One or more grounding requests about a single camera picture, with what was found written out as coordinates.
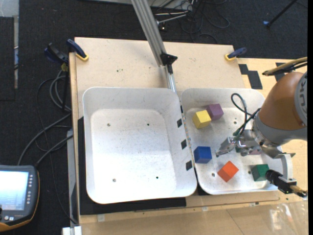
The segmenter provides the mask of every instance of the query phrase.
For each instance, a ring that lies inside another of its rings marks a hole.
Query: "device screen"
[[[3,210],[24,210],[27,181],[26,171],[0,171],[0,205]]]

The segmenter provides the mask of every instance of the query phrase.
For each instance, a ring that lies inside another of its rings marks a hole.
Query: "blue cube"
[[[211,148],[208,146],[198,146],[194,150],[194,158],[198,164],[207,164],[212,159]]]

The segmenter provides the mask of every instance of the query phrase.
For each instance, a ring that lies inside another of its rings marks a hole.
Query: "yellow cube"
[[[200,129],[208,126],[211,122],[211,118],[207,110],[204,110],[196,112],[192,117],[192,121],[194,122],[196,128]]]

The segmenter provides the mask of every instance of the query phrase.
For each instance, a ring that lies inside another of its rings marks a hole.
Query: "cube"
[[[265,174],[269,170],[268,164],[257,164],[252,168],[252,176],[254,181],[266,180]]]
[[[207,110],[204,110],[196,112],[192,117],[192,121],[194,122],[196,128],[200,129],[208,126],[211,122],[211,118]]]
[[[210,104],[207,106],[206,110],[209,113],[212,120],[218,120],[224,114],[220,104]]]
[[[212,159],[211,148],[208,146],[198,146],[194,150],[194,159],[198,164],[207,164]]]
[[[217,174],[225,182],[228,182],[238,171],[239,169],[231,161],[228,161]]]

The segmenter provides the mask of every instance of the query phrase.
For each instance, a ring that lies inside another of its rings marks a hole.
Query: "wooden table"
[[[147,41],[93,38],[75,38],[75,41],[89,54],[87,62],[82,62],[73,53],[69,56],[78,184],[77,120],[83,116],[84,91],[96,86],[162,88],[167,87],[167,84],[165,71],[157,66]],[[250,71],[259,73],[263,85],[259,91],[266,97],[276,80],[273,76],[265,77],[261,73],[276,67],[276,63],[288,61],[238,58],[228,62],[224,55],[233,52],[233,46],[170,42],[164,45],[169,54],[178,56],[173,69],[179,96],[187,88],[251,88],[248,77],[241,75],[239,69],[239,64],[246,64]],[[299,186],[307,188],[307,142],[294,140],[282,148],[287,153],[296,153],[292,159],[294,178],[298,180]],[[198,226],[210,229],[212,224],[216,224],[212,223],[213,218],[220,222],[220,228],[214,234],[225,234],[224,226],[228,227],[228,234],[242,234],[229,214],[230,209],[243,208],[243,212],[245,209],[248,212],[249,207],[254,205],[271,208],[272,205],[302,203],[303,200],[295,194],[284,195],[276,190],[208,196],[199,196],[195,192],[186,198],[186,202],[186,208],[79,215],[79,223],[83,234],[177,234],[178,231],[180,234],[190,234],[189,228],[182,228],[186,223],[193,227],[193,231],[197,231]]]

